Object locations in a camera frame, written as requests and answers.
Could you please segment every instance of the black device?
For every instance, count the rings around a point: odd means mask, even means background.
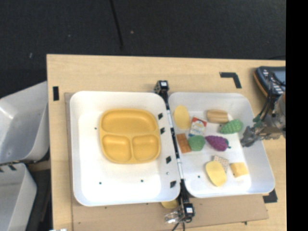
[[[263,94],[267,97],[272,89],[274,99],[285,92],[286,67],[258,67],[254,72],[254,78]]]

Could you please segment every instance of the purple toy grapes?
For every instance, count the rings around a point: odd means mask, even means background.
[[[220,136],[206,136],[206,141],[217,151],[225,151],[229,147],[229,142],[227,139]]]

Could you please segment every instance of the toy food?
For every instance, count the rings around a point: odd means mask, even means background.
[[[192,151],[191,147],[189,146],[185,133],[177,134],[177,140],[182,153],[187,153]]]
[[[221,156],[215,155],[215,156],[213,157],[213,161],[219,162],[219,163],[222,165],[222,167],[223,167],[223,169],[225,170],[225,172],[227,173],[228,166],[229,166],[229,160],[228,160],[228,159],[223,158],[223,157],[221,157]]]
[[[209,110],[206,113],[208,122],[212,123],[227,123],[229,122],[228,113],[223,110]]]
[[[220,133],[229,134],[229,133],[237,133],[241,131],[243,128],[243,123],[239,119],[232,120],[220,129]]]
[[[188,144],[192,151],[200,151],[205,144],[205,139],[201,135],[194,135],[188,138]]]
[[[228,140],[221,136],[209,135],[205,139],[217,151],[223,152],[229,147]]]
[[[151,162],[161,151],[156,118],[141,109],[111,109],[103,113],[100,141],[106,158],[120,164]]]
[[[161,202],[162,206],[166,209],[175,209],[179,206],[177,199],[174,199],[172,201],[164,201]]]
[[[206,121],[193,117],[191,129],[189,130],[189,135],[202,135],[205,136],[205,128],[206,128]]]
[[[185,106],[177,106],[174,110],[173,117],[175,123],[180,129],[189,129],[189,127],[191,126],[189,113]]]
[[[218,161],[211,161],[205,165],[205,171],[215,186],[222,186],[227,181],[226,172]]]
[[[230,164],[230,168],[231,168],[233,175],[235,177],[239,177],[239,176],[248,174],[248,169],[246,168],[246,165],[245,165],[244,162],[232,163],[232,164]]]

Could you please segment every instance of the black floor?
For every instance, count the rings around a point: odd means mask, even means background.
[[[46,54],[285,59],[286,0],[0,0],[0,98]]]

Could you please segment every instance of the white bin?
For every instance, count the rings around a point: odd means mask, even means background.
[[[47,104],[46,81],[0,99],[0,231],[26,230],[37,186],[24,163],[49,149]]]
[[[238,93],[198,93],[177,92],[170,95],[169,105],[171,113],[178,105],[184,105],[192,118],[193,116],[206,119],[208,110],[224,110],[229,120],[239,119],[244,126],[242,131],[234,134],[218,132],[219,124],[207,123],[206,136],[222,136],[229,141],[230,149],[218,152],[205,144],[199,152],[182,154],[182,169],[188,192],[194,197],[223,197],[242,194],[264,194],[274,189],[275,179],[262,141],[257,141],[251,147],[242,147],[240,139],[246,126],[253,125],[253,112],[249,101]],[[175,132],[183,133],[175,124]],[[235,178],[231,169],[227,171],[227,181],[221,187],[214,186],[205,173],[205,163],[213,156],[228,159],[229,163],[245,162],[249,174]]]
[[[106,159],[100,145],[99,119],[114,108],[143,109],[156,117],[159,128],[165,132],[160,136],[161,153],[154,161],[125,165]],[[164,100],[157,94],[77,92],[70,100],[70,126],[73,190],[81,204],[150,203],[171,201],[178,196],[180,174],[168,115]]]

